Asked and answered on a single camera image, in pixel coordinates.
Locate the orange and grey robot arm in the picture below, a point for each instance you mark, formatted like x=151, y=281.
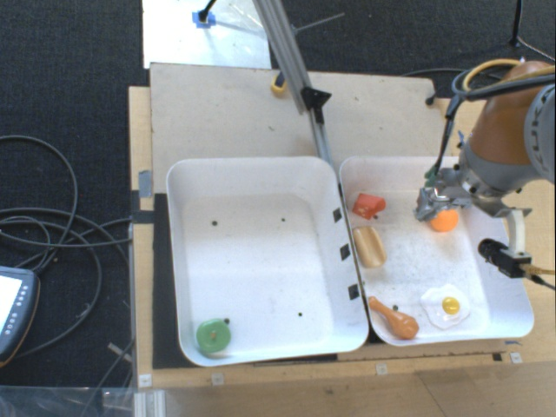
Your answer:
x=504, y=124

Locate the black cylinder on white bracket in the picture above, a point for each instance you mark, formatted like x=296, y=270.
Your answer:
x=504, y=256

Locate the white and yellow fried egg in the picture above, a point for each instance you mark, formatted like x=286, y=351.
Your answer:
x=445, y=306

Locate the green round doughnut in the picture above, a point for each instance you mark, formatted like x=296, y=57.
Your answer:
x=213, y=336

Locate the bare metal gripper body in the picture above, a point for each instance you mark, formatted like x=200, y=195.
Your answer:
x=452, y=191

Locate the pale wood board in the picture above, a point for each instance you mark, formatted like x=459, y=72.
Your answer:
x=226, y=115

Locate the brown chicken drumstick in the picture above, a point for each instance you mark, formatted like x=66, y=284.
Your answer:
x=397, y=320

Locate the white plastic tray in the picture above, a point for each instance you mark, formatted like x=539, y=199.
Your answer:
x=260, y=267
x=438, y=263

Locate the red carton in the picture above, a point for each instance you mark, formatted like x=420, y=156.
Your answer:
x=368, y=206

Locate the orange ball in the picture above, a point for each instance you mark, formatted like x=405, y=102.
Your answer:
x=445, y=222

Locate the tan hot dog bun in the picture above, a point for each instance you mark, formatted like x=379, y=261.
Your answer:
x=369, y=246

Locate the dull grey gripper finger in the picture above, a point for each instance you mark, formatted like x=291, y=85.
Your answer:
x=420, y=212
x=438, y=209

